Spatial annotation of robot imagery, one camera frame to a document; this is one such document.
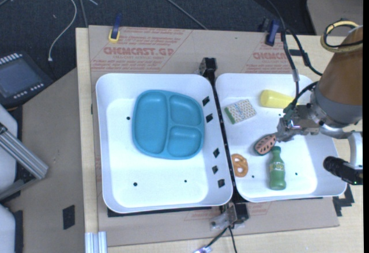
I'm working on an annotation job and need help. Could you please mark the pink and green watermelon slice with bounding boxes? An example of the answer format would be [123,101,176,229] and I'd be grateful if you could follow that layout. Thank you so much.
[253,134,277,157]

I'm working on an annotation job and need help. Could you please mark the green and white carton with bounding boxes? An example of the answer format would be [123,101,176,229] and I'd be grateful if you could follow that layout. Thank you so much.
[224,99,257,125]

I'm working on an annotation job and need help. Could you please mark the brown toy pretzel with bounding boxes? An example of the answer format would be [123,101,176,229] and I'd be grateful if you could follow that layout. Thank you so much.
[230,153,249,178]

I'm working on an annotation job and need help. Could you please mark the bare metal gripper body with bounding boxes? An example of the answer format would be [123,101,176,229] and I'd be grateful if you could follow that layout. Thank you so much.
[291,103,327,137]

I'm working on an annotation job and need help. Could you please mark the thin black and white rod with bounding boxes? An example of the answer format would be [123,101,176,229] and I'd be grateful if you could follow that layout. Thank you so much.
[208,69,237,204]

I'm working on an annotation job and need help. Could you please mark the black cylinder on white bracket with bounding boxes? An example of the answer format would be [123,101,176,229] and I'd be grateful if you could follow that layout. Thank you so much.
[322,132,364,186]

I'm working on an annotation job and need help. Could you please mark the white plastic tray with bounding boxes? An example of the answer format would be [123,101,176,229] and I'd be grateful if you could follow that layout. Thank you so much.
[214,72,348,203]
[95,73,234,214]

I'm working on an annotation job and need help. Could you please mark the blue divided plate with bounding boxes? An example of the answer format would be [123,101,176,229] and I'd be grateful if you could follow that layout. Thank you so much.
[131,89,206,160]

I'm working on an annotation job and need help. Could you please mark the green plastic bottle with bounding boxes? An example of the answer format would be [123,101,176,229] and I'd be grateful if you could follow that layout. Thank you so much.
[268,146,287,191]

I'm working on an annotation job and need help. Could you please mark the brown cardboard board red print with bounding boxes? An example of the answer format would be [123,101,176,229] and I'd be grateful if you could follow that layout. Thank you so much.
[88,25,340,248]

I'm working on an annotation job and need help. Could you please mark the yellow toy cheese wedge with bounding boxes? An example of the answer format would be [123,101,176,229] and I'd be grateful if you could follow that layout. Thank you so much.
[260,89,296,109]

